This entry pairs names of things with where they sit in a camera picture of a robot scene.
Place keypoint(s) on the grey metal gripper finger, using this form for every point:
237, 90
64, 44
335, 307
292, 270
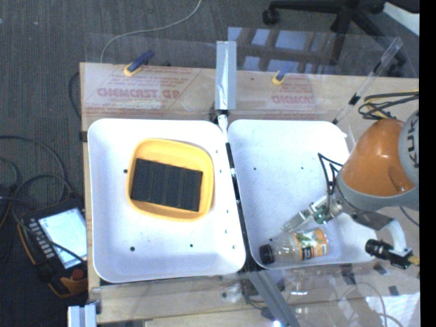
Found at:
299, 226
293, 219

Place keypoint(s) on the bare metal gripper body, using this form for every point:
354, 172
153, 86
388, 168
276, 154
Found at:
327, 208

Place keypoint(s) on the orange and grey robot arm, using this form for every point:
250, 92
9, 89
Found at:
374, 162

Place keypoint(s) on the clear bottle with orange label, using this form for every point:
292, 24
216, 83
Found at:
299, 247

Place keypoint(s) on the white plastic tray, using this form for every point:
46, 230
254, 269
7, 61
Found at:
163, 247
279, 169

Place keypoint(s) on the black ribbed rectangular block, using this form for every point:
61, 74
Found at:
166, 185

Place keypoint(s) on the yellow plate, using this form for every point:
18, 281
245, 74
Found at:
170, 148

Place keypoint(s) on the brown cardboard board red print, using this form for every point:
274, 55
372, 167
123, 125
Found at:
143, 94

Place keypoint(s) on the black office chair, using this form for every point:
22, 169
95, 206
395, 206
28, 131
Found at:
351, 5

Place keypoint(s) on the black cylinder on white bracket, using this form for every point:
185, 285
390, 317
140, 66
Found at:
378, 248

